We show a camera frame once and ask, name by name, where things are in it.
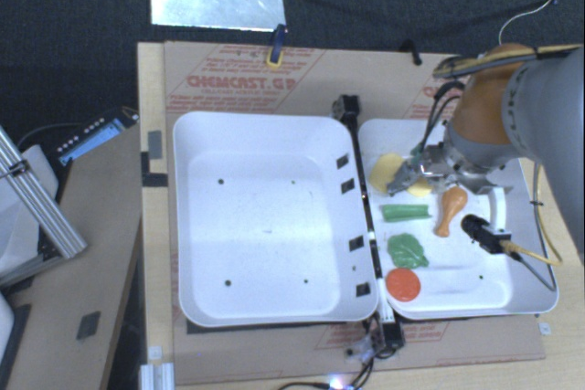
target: toy tomato slice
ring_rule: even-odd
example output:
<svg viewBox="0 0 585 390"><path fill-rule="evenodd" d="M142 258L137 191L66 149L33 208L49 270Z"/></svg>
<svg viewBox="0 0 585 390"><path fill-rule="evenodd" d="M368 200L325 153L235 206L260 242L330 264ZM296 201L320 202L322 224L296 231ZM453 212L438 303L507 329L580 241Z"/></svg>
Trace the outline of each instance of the toy tomato slice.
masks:
<svg viewBox="0 0 585 390"><path fill-rule="evenodd" d="M408 302L419 295L420 280L412 270L393 269L386 276L386 288L393 298Z"/></svg>

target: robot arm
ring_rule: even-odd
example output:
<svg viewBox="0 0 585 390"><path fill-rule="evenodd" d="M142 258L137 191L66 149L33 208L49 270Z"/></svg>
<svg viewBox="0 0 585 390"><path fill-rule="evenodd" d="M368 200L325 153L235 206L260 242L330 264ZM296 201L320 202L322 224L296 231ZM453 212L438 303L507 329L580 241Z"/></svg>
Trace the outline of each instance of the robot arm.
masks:
<svg viewBox="0 0 585 390"><path fill-rule="evenodd" d="M526 62L518 57L524 51L533 57L535 53L520 45L490 51L488 56L494 57L517 54L507 64L481 69L471 77L443 142L420 148L420 155L400 168L388 193L397 193L421 175L432 184L456 182L476 194L485 193L492 186L489 173L525 156L547 170L558 208L582 256L583 47L573 49Z"/></svg>

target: aluminum rail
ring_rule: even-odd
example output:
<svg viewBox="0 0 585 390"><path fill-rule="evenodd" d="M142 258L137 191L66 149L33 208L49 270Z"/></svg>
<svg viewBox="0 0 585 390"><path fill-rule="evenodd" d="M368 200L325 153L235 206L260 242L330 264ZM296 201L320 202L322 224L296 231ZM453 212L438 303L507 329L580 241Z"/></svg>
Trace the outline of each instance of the aluminum rail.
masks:
<svg viewBox="0 0 585 390"><path fill-rule="evenodd" d="M63 216L53 198L23 160L22 154L0 126L0 175L6 177L18 197L41 225L59 254L72 258L87 243Z"/></svg>

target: wooden table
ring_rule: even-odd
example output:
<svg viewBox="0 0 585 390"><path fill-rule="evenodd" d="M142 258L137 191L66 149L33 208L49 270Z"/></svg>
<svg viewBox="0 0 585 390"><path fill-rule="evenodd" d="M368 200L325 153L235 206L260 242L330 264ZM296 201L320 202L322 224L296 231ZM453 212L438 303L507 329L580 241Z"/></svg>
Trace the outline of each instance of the wooden table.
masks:
<svg viewBox="0 0 585 390"><path fill-rule="evenodd" d="M8 298L31 305L9 390L107 388L140 251L138 137L135 126L73 163L60 206L89 246ZM97 313L95 333L78 340Z"/></svg>
<svg viewBox="0 0 585 390"><path fill-rule="evenodd" d="M149 134L161 132L165 142L165 55L162 44L141 44L138 48L139 92L141 108L141 151L148 152ZM151 173L167 173L165 145L160 157L150 161ZM556 269L560 299L558 306L539 321L550 327L543 337L547 358L500 364L465 365L374 372L367 390L401 389L484 389L584 388L585 304L583 265L569 238L548 185L544 183L543 209L548 231L563 256L564 266ZM164 187L143 189L144 281L146 307L146 344L149 364L172 363L173 329L171 308L171 265L169 250L168 193ZM310 379L257 380L237 383L180 386L187 389L277 389L291 380L327 382L327 376Z"/></svg>

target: cardboard sheet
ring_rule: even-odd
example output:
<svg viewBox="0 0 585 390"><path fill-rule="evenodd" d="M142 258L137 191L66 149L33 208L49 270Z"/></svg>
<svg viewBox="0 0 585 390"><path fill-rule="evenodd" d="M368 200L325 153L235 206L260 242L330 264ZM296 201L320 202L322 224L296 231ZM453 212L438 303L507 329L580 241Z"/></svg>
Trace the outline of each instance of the cardboard sheet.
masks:
<svg viewBox="0 0 585 390"><path fill-rule="evenodd" d="M347 346L361 323L271 326L217 331L188 324L177 300L176 201L172 129L188 111L328 115L341 94L360 97L360 122L426 119L441 83L431 72L446 56L286 48L280 69L265 65L267 47L166 43L166 135L169 174L175 380L178 385L355 372ZM533 316L413 322L407 344L377 370L543 359Z"/></svg>

